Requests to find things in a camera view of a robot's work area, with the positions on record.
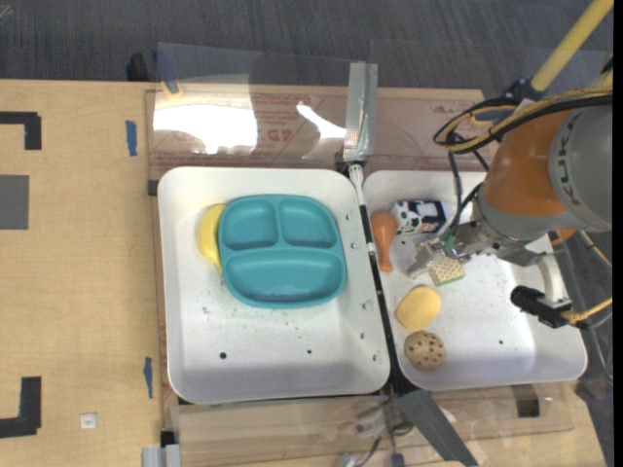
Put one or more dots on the orange toy chicken drumstick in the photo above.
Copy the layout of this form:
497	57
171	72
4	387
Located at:
384	234

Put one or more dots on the blue divided plate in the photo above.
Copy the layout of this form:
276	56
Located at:
282	256

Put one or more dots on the beige and green waffle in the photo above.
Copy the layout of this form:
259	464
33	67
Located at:
448	273

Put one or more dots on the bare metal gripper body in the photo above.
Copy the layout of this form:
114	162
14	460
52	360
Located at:
474	243

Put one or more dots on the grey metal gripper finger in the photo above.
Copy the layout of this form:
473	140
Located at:
434	250
417	263

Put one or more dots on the black and white carton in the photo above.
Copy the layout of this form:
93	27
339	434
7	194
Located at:
419	214

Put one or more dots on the yellow banana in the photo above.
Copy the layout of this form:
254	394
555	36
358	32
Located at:
209	236

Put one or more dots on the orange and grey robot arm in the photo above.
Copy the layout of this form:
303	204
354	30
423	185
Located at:
530	173

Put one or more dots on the brown chocolate chip biscuit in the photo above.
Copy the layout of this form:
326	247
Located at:
425	350

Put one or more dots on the white plastic tray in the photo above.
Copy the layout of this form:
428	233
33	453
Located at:
491	319
272	348

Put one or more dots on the black cylinder on white bracket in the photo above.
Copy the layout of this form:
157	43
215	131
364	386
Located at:
538	304

